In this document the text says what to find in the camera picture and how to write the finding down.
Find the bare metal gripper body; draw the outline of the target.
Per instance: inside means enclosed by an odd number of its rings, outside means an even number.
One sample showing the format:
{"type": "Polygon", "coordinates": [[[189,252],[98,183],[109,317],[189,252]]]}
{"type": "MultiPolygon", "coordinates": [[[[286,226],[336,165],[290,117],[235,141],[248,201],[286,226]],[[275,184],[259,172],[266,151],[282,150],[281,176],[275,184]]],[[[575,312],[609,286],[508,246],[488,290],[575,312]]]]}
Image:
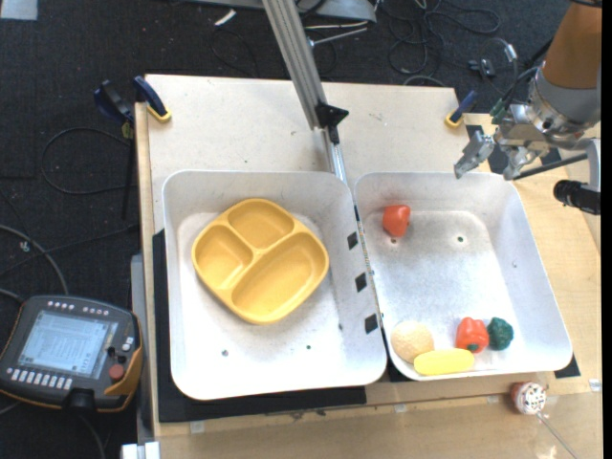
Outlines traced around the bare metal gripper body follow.
{"type": "Polygon", "coordinates": [[[528,151],[551,148],[584,149],[584,135],[601,118],[599,106],[558,111],[550,104],[497,103],[491,109],[496,126],[495,141],[502,147],[523,147],[528,151]]]}

